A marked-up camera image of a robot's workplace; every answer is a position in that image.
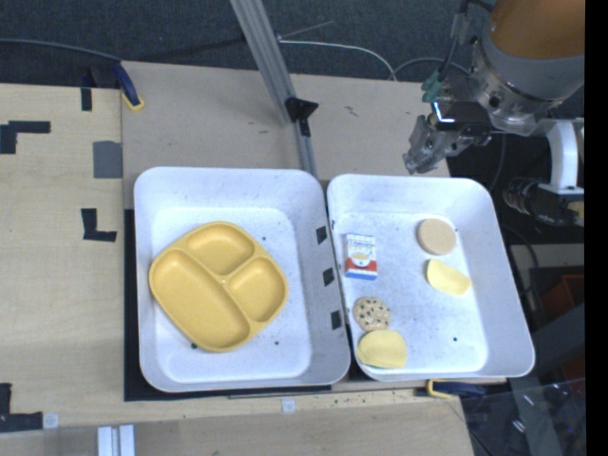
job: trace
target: wooden table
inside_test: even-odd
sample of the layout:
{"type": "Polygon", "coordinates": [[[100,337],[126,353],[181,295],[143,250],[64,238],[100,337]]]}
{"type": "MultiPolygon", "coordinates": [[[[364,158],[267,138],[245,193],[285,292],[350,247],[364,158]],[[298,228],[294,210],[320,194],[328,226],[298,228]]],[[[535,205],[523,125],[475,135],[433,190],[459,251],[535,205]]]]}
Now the wooden table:
{"type": "MultiPolygon", "coordinates": [[[[376,427],[388,448],[472,454],[458,399],[417,397],[411,385],[345,380],[295,396],[294,414],[281,413],[277,396],[124,401],[124,209],[132,207],[137,174],[158,164],[298,167],[293,134],[276,121],[258,73],[124,66],[146,101],[139,114],[114,89],[93,88],[92,110],[83,111],[78,88],[0,85],[0,124],[51,124],[48,134],[18,133],[16,153],[0,154],[0,382],[12,383],[11,412],[56,413],[61,428],[164,421],[166,438],[157,425],[138,426],[143,454],[168,453],[163,441],[182,444],[184,453],[211,449],[197,442],[198,422],[184,419],[218,428],[220,454],[222,444],[239,453],[243,438],[277,424],[284,430],[268,441],[281,448],[297,440],[293,454],[353,447],[363,441],[354,431],[361,424],[376,427]],[[101,142],[123,145],[124,181],[95,177],[93,144],[101,142]],[[98,230],[117,232],[115,241],[83,238],[85,208],[96,209],[98,230]]],[[[418,85],[293,79],[301,98],[320,103],[310,123],[321,181],[344,172],[407,174],[401,154],[416,116],[427,112],[418,85]]],[[[446,165],[433,174],[447,176],[446,165]]],[[[43,439],[41,432],[5,435],[0,448],[36,448],[43,439]]]]}

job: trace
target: yellow plate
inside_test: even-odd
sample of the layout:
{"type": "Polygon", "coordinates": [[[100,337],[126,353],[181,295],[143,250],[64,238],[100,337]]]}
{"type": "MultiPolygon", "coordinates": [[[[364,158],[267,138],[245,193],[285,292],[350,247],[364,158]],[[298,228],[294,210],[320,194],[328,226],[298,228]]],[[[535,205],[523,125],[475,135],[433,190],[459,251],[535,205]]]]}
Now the yellow plate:
{"type": "Polygon", "coordinates": [[[233,223],[196,228],[154,260],[150,290],[200,348],[228,352],[264,329],[287,302],[285,275],[268,252],[233,223]]]}

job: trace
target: red and white box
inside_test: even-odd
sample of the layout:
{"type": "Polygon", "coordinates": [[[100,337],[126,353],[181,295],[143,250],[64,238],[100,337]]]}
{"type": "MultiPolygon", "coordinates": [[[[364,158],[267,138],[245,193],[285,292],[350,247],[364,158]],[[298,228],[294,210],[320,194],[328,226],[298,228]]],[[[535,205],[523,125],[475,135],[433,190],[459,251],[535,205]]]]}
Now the red and white box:
{"type": "Polygon", "coordinates": [[[378,277],[376,238],[372,235],[347,233],[344,236],[346,262],[344,274],[350,278],[374,280],[378,277]]]}

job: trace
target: white tray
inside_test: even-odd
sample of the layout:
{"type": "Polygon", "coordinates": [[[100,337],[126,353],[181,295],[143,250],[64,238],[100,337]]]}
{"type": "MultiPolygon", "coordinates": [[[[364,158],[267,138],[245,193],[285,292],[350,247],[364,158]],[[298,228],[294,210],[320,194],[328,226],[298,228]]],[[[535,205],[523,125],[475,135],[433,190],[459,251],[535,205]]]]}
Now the white tray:
{"type": "Polygon", "coordinates": [[[402,369],[360,363],[369,377],[385,382],[516,377],[532,369],[534,349],[494,206],[479,183],[349,174],[330,182],[328,208],[339,266],[345,234],[376,237],[377,279],[340,275],[353,352],[364,332],[351,309],[357,298],[369,295],[389,305],[391,328],[408,346],[402,369]],[[457,244],[451,253],[432,256],[419,246],[416,226],[426,218],[454,227],[457,244]],[[461,296],[434,290],[424,274],[433,257],[467,275],[472,287],[461,296]]]}
{"type": "Polygon", "coordinates": [[[311,175],[156,167],[136,180],[134,201],[140,364],[152,386],[169,392],[299,387],[329,385],[346,374],[351,355],[325,201],[311,175]],[[262,244],[289,284],[277,318],[223,353],[193,349],[148,283],[150,265],[166,246],[217,220],[237,224],[262,244]]]}

